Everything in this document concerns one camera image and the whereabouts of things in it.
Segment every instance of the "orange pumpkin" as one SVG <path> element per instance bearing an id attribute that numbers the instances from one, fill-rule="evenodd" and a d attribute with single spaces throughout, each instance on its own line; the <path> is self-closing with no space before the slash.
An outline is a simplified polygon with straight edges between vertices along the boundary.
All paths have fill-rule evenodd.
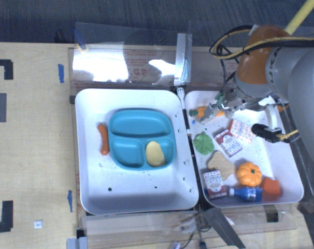
<path id="1" fill-rule="evenodd" d="M 262 181 L 262 172 L 254 163 L 247 161 L 240 165 L 237 176 L 242 185 L 255 187 Z"/>

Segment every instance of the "blue bottle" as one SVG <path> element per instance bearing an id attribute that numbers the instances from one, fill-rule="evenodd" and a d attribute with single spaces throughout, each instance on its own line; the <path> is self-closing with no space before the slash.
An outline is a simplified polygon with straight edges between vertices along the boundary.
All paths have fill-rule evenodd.
<path id="1" fill-rule="evenodd" d="M 256 187 L 243 187 L 240 189 L 235 189 L 233 187 L 229 188 L 229 196 L 237 196 L 242 198 L 245 201 L 254 201 L 254 202 L 260 202 L 262 201 L 262 188 L 256 188 Z"/>

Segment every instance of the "bottle cap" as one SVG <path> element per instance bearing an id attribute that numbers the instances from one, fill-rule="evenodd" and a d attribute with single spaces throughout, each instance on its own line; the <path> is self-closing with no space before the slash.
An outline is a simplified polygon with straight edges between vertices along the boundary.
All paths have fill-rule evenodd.
<path id="1" fill-rule="evenodd" d="M 230 197 L 234 196 L 234 188 L 232 188 L 232 187 L 229 188 L 229 196 Z"/>

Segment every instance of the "brown cylinder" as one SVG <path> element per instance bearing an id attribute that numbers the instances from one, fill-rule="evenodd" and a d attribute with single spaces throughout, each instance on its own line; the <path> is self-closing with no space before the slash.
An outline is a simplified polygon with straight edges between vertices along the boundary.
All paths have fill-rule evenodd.
<path id="1" fill-rule="evenodd" d="M 264 25 L 252 32 L 246 46 L 268 38 L 288 36 L 286 31 L 277 26 Z M 237 77 L 248 84 L 267 84 L 265 64 L 271 50 L 272 47 L 261 48 L 242 55 L 236 71 Z"/>

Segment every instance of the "yellow pole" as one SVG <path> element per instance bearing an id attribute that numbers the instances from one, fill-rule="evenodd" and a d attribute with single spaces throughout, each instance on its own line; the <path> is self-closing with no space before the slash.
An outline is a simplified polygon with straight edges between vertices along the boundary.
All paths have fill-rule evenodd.
<path id="1" fill-rule="evenodd" d="M 296 29 L 301 25 L 301 23 L 305 20 L 305 18 L 309 15 L 309 13 L 314 8 L 314 0 L 306 0 L 300 10 L 293 17 L 291 22 L 285 28 L 285 31 L 292 35 Z"/>

